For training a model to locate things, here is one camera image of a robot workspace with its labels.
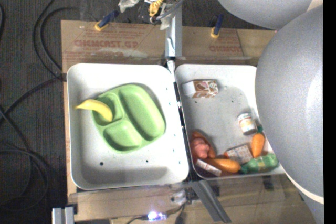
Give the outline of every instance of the white tray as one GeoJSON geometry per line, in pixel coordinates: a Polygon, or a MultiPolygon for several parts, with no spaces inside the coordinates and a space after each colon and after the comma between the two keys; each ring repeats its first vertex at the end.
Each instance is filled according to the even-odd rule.
{"type": "Polygon", "coordinates": [[[71,176],[81,189],[93,190],[156,184],[173,184],[188,175],[181,121],[173,79],[167,69],[155,65],[104,65],[80,63],[67,73],[71,176]],[[99,135],[90,111],[75,110],[85,99],[123,84],[144,85],[166,122],[164,134],[131,153],[111,150],[99,135]]]}
{"type": "MultiPolygon", "coordinates": [[[[176,69],[176,80],[183,108],[187,136],[194,130],[203,133],[213,145],[217,155],[223,155],[229,148],[251,142],[251,136],[243,135],[237,117],[243,112],[250,112],[260,125],[255,99],[256,67],[231,65],[181,65],[176,69]],[[182,84],[192,80],[212,80],[218,84],[218,94],[213,98],[190,98],[183,94],[182,84]]],[[[265,152],[272,152],[268,140],[265,152]]],[[[202,178],[214,176],[198,167],[194,167],[202,178]]],[[[222,178],[261,176],[282,174],[283,168],[256,174],[229,175],[222,178]]]]}

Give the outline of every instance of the blue clamp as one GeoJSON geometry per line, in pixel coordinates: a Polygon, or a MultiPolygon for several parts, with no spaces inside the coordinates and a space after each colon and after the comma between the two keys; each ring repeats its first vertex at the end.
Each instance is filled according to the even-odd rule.
{"type": "Polygon", "coordinates": [[[224,18],[224,15],[223,14],[219,14],[219,16],[217,18],[216,25],[211,30],[211,36],[213,38],[219,37],[219,30],[220,30],[220,28],[222,26],[223,18],[224,18]]]}
{"type": "Polygon", "coordinates": [[[119,15],[119,12],[117,10],[106,15],[102,20],[100,20],[94,25],[95,29],[98,31],[102,31],[104,28],[106,28],[109,25],[109,21],[114,20],[115,18],[117,18],[118,15],[119,15]]]}

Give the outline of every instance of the orange carrot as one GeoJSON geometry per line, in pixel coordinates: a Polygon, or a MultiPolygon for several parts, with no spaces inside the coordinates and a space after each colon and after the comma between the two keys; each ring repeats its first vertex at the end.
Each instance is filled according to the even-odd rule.
{"type": "Polygon", "coordinates": [[[204,140],[204,142],[209,145],[209,151],[208,151],[208,157],[209,158],[215,158],[216,157],[216,153],[214,148],[211,146],[211,144],[209,143],[209,141],[198,131],[194,131],[191,135],[191,142],[192,140],[196,139],[196,138],[201,138],[204,140]]]}
{"type": "Polygon", "coordinates": [[[256,133],[252,138],[251,151],[253,158],[259,157],[263,152],[265,137],[261,133],[256,133]]]}
{"type": "Polygon", "coordinates": [[[207,158],[204,161],[212,166],[215,166],[217,169],[223,172],[236,173],[241,168],[239,162],[236,162],[232,159],[207,158]]]}

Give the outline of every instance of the toy carrot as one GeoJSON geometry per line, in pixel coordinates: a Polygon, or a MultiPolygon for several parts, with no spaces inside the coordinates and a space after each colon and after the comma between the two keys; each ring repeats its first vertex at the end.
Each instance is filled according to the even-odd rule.
{"type": "Polygon", "coordinates": [[[256,133],[252,138],[251,151],[253,158],[259,157],[263,152],[265,137],[261,133],[256,133]]]}

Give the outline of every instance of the black cable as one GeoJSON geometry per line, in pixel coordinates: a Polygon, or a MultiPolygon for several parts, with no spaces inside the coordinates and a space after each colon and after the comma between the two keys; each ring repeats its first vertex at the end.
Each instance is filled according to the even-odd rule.
{"type": "MultiPolygon", "coordinates": [[[[61,12],[63,10],[78,10],[81,11],[80,8],[76,8],[76,7],[62,7],[62,8],[58,8],[53,10],[52,12],[50,12],[42,21],[41,21],[41,27],[40,27],[40,31],[39,31],[39,39],[41,42],[41,47],[43,49],[43,52],[45,53],[45,55],[47,56],[47,58],[49,59],[49,61],[59,70],[59,72],[61,72],[62,68],[61,66],[59,66],[58,63],[56,63],[52,57],[50,56],[50,54],[47,52],[47,49],[45,47],[45,42],[44,42],[44,38],[43,38],[43,29],[45,28],[45,23],[46,21],[49,19],[49,17],[53,16],[54,14],[61,12]]],[[[95,17],[93,17],[90,13],[85,12],[86,14],[88,14],[93,20],[95,20],[96,22],[98,21],[95,17]]]]}
{"type": "Polygon", "coordinates": [[[2,36],[3,29],[4,29],[4,20],[5,20],[4,11],[3,11],[3,8],[0,5],[0,39],[1,39],[1,36],[2,36]]]}
{"type": "Polygon", "coordinates": [[[15,132],[20,136],[20,138],[23,140],[24,142],[24,150],[21,150],[15,146],[12,146],[8,143],[2,143],[3,145],[9,147],[9,149],[4,149],[4,150],[0,150],[0,154],[4,154],[4,153],[16,153],[16,154],[24,154],[26,156],[29,157],[30,160],[30,172],[29,172],[29,177],[28,177],[28,181],[25,185],[25,187],[23,188],[23,191],[13,197],[10,198],[9,200],[0,203],[0,209],[2,210],[6,210],[6,211],[11,211],[11,212],[21,212],[21,211],[25,211],[28,210],[30,208],[35,207],[36,205],[38,205],[46,196],[47,192],[48,192],[48,187],[49,187],[49,177],[48,177],[48,167],[47,164],[42,160],[42,158],[37,154],[32,152],[27,145],[27,142],[25,141],[25,139],[22,136],[22,133],[20,132],[20,130],[14,125],[14,123],[12,121],[10,121],[8,119],[8,117],[5,115],[5,113],[2,111],[2,109],[0,108],[0,114],[1,116],[11,125],[11,127],[15,130],[15,132]],[[23,199],[32,199],[31,197],[28,196],[24,196],[24,193],[27,191],[27,188],[29,186],[29,183],[31,181],[31,171],[32,171],[32,167],[36,167],[39,176],[43,179],[44,182],[44,188],[43,188],[43,193],[42,195],[36,199],[36,201],[34,203],[30,203],[30,205],[25,206],[23,208],[19,208],[19,209],[13,209],[10,207],[11,204],[13,204],[16,200],[23,200],[23,199]]]}
{"type": "MultiPolygon", "coordinates": [[[[37,28],[40,22],[42,22],[42,18],[44,16],[44,14],[46,13],[46,11],[48,10],[48,8],[52,5],[52,3],[55,0],[50,0],[50,2],[47,4],[47,6],[44,8],[44,10],[41,12],[41,14],[39,15],[39,17],[37,18],[35,25],[34,25],[34,30],[33,30],[33,45],[34,45],[34,50],[35,53],[38,57],[38,59],[40,60],[40,62],[42,63],[42,65],[54,76],[57,76],[57,73],[54,73],[50,68],[47,67],[47,65],[43,62],[41,55],[39,54],[38,50],[37,50],[37,41],[36,41],[36,35],[37,35],[37,28]]],[[[62,70],[59,68],[59,66],[51,59],[51,57],[49,56],[48,53],[46,53],[46,56],[48,57],[48,59],[51,61],[51,63],[56,67],[56,69],[58,70],[59,73],[62,72],[62,70]]]]}
{"type": "Polygon", "coordinates": [[[33,88],[31,88],[30,90],[26,91],[24,94],[22,94],[19,98],[17,98],[10,106],[7,110],[5,110],[3,112],[3,115],[7,115],[14,107],[16,107],[22,100],[24,100],[25,98],[27,98],[29,95],[31,95],[32,93],[36,92],[39,88],[42,88],[43,86],[45,85],[48,85],[51,81],[54,81],[56,79],[60,79],[61,78],[61,74],[54,77],[54,78],[51,78],[51,79],[48,79],[44,82],[41,82],[40,84],[34,86],[33,88]]]}
{"type": "Polygon", "coordinates": [[[184,208],[185,208],[185,204],[182,205],[182,210],[179,213],[179,215],[176,217],[175,224],[183,224],[184,221],[183,221],[183,218],[182,218],[182,213],[184,211],[184,208]]]}
{"type": "Polygon", "coordinates": [[[146,218],[146,216],[136,217],[136,218],[132,218],[129,222],[127,222],[127,224],[130,224],[133,221],[136,221],[137,219],[139,219],[139,220],[148,220],[148,218],[146,218]]]}
{"type": "Polygon", "coordinates": [[[183,205],[181,205],[180,207],[178,207],[177,209],[172,209],[170,211],[168,211],[166,214],[167,214],[167,217],[169,217],[170,215],[173,215],[173,214],[176,214],[178,211],[181,210],[180,213],[182,213],[182,211],[184,210],[184,207],[185,207],[185,203],[183,205]]]}

